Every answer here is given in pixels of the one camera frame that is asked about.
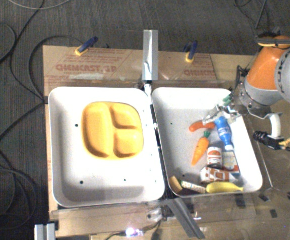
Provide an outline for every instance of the clamp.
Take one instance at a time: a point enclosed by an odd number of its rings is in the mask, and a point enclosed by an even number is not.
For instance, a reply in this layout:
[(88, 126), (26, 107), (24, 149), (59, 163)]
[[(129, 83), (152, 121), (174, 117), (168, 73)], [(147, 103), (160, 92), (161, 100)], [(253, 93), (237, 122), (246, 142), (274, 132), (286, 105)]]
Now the clamp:
[(194, 55), (197, 49), (197, 41), (193, 41), (192, 44), (191, 42), (187, 43), (185, 47), (183, 48), (183, 53), (186, 54), (186, 62), (192, 63), (194, 61)]
[(98, 41), (98, 38), (96, 36), (89, 39), (86, 43), (84, 43), (82, 46), (78, 47), (75, 50), (76, 55), (82, 56), (84, 53), (86, 53), (88, 51), (88, 48), (93, 47), (97, 41)]

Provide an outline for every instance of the white tray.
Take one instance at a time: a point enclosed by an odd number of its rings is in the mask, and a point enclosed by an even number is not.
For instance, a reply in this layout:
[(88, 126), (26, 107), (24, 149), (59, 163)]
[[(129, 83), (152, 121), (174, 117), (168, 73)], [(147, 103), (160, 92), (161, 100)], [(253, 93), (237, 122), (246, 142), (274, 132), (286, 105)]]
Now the white tray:
[[(93, 102), (125, 103), (140, 116), (144, 148), (135, 157), (98, 159), (83, 147), (81, 116)], [(66, 208), (149, 202), (164, 190), (149, 101), (134, 88), (59, 87), (49, 95), (52, 188)]]
[[(167, 177), (193, 184), (199, 182), (199, 172), (207, 165), (206, 154), (191, 166), (196, 143), (204, 129), (189, 131), (189, 126), (202, 120), (209, 110), (230, 92), (225, 89), (167, 88), (153, 91), (152, 101), (161, 140)], [(255, 192), (262, 186), (262, 176), (242, 117), (230, 125), (232, 143), (240, 169), (238, 184), (244, 192)], [(219, 144), (216, 128), (209, 136), (210, 146)]]

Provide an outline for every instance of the orange toy carrot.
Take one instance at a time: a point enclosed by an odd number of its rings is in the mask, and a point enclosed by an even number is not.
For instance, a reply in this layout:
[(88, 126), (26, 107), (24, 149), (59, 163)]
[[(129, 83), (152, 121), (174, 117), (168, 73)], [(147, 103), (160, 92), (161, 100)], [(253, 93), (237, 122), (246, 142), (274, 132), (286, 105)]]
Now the orange toy carrot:
[(210, 132), (207, 130), (204, 131), (204, 136), (201, 137), (196, 145), (196, 149), (194, 152), (193, 159), (191, 161), (191, 166), (196, 165), (196, 163), (199, 161), (199, 159), (202, 157), (202, 155), (206, 152), (208, 145), (209, 145), (209, 140), (207, 139), (210, 135)]
[(200, 128), (207, 128), (207, 129), (213, 129), (215, 128), (215, 124), (213, 122), (209, 122), (205, 125), (203, 125), (202, 121), (197, 121), (194, 122), (191, 126), (189, 126), (189, 131), (191, 131), (192, 133)]

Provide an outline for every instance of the blue bottle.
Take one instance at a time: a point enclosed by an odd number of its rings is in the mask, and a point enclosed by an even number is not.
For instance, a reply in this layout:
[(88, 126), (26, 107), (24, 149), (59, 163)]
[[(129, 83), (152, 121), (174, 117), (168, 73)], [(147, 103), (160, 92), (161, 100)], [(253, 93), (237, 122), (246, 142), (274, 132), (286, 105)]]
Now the blue bottle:
[(231, 131), (227, 123), (227, 120), (223, 116), (221, 116), (218, 119), (216, 119), (214, 123), (217, 127), (219, 138), (225, 145), (225, 150), (232, 151), (234, 148), (233, 145), (231, 144)]

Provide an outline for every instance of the yellow toy banana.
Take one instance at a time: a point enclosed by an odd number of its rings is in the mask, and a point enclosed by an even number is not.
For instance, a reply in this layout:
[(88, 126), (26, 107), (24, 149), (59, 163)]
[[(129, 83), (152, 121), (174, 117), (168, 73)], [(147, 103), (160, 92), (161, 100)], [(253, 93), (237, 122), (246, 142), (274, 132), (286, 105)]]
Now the yellow toy banana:
[(235, 184), (231, 182), (213, 182), (208, 184), (206, 187), (206, 192), (210, 194), (228, 193), (236, 191), (243, 191), (243, 188), (237, 187)]

